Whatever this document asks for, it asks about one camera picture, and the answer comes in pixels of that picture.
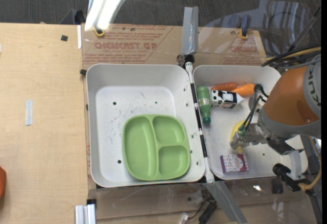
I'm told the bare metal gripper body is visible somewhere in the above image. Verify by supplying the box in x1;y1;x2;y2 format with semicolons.
238;123;272;147

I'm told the yellow banana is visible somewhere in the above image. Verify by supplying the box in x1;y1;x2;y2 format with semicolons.
230;120;247;154

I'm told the purple and white packet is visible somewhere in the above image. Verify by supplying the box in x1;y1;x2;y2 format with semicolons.
219;153;250;174

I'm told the white plastic tray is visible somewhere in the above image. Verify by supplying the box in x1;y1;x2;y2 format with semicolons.
85;63;206;188
192;64;309;181

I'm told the black and white carton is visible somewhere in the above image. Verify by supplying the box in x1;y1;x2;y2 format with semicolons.
211;89;246;109

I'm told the orange carrot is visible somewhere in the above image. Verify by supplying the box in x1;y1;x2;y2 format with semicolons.
230;83;256;97

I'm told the green plastic bottle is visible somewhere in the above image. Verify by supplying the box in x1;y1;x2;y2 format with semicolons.
195;85;213;124

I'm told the orange sausage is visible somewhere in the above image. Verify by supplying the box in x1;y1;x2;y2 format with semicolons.
211;82;239;92

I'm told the thin black and white rod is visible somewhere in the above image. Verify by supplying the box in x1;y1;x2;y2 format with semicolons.
184;61;215;184

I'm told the green divided plate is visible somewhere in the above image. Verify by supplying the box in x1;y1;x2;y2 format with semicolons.
122;114;192;182

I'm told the brown cardboard board red print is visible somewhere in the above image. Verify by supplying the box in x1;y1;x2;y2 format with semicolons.
81;23;271;219

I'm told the black cylinder on white bracket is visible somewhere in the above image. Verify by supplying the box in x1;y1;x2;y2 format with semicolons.
272;149;307;192

